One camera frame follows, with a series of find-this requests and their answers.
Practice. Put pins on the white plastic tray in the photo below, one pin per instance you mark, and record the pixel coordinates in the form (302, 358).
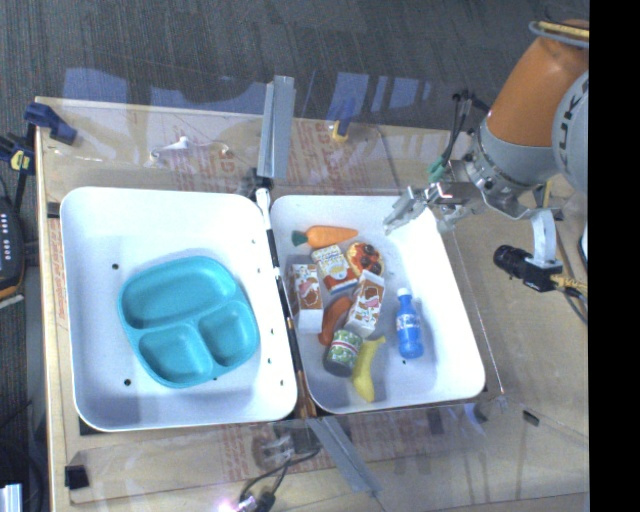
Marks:
(450, 320)
(100, 310)

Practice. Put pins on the orange brown sausage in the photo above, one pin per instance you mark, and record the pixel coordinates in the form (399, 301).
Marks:
(332, 315)

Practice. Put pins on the red and white carton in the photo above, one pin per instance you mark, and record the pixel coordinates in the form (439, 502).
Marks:
(334, 270)

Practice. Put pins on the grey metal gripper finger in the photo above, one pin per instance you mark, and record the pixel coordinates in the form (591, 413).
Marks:
(407, 206)
(451, 217)

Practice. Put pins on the yellow banana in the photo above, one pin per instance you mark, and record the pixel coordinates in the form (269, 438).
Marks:
(365, 372)

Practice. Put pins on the black cylinder on white bracket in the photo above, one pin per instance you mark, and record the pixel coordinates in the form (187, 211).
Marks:
(522, 267)

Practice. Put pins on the brown cardboard board red print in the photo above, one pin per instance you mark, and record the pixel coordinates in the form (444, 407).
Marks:
(150, 465)

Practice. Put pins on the green and white can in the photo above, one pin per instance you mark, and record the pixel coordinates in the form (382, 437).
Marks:
(342, 352)

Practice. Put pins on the pizza slice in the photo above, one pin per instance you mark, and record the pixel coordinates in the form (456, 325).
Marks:
(364, 257)

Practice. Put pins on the brown and white carton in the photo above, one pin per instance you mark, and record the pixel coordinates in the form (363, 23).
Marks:
(305, 292)

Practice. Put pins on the white and orange carton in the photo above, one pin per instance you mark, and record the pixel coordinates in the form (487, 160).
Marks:
(367, 305)

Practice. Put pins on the blue bottle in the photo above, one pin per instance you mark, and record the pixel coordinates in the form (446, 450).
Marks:
(409, 327)

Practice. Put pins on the orange carrot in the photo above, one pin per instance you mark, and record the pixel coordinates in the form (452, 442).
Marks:
(330, 236)

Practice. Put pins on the blue divided plate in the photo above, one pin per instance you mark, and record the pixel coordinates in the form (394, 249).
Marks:
(180, 320)

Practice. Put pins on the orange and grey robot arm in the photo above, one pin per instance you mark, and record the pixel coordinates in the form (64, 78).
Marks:
(530, 90)

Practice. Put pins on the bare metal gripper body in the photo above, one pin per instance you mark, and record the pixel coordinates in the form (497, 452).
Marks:
(462, 194)

